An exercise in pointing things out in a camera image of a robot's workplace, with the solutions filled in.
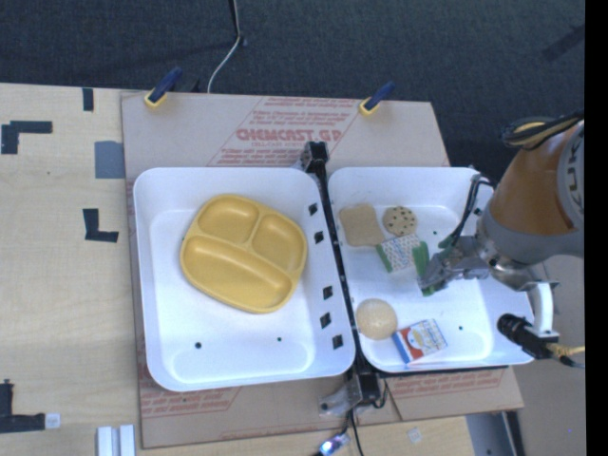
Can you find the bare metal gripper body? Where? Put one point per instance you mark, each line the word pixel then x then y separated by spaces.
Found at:
pixel 470 263

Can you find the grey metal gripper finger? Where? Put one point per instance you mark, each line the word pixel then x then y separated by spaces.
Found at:
pixel 430 283
pixel 436 264

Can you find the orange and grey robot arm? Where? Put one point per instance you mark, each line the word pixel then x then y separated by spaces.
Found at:
pixel 532 197

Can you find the green and white carton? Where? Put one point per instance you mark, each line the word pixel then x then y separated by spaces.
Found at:
pixel 400 252

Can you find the white plastic tray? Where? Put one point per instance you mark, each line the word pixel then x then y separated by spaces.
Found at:
pixel 228 349
pixel 456 311

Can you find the chocolate chip biscuit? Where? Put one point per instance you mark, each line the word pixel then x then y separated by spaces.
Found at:
pixel 399 221

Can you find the red white blue carton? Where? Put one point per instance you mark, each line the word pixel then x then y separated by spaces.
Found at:
pixel 423 341

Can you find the pale round bread bun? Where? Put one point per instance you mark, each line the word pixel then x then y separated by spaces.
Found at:
pixel 376 319

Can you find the tan toast slice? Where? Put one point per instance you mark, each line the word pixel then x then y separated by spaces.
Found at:
pixel 361 225

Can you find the thin black rod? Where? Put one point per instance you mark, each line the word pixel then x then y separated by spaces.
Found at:
pixel 338 254

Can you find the yellow divided plate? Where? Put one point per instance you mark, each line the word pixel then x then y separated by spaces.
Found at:
pixel 242 254

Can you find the brown cardboard board red print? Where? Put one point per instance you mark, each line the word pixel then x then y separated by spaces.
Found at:
pixel 190 131

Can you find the black cylinder on white bracket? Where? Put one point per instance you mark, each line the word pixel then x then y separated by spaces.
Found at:
pixel 522 333

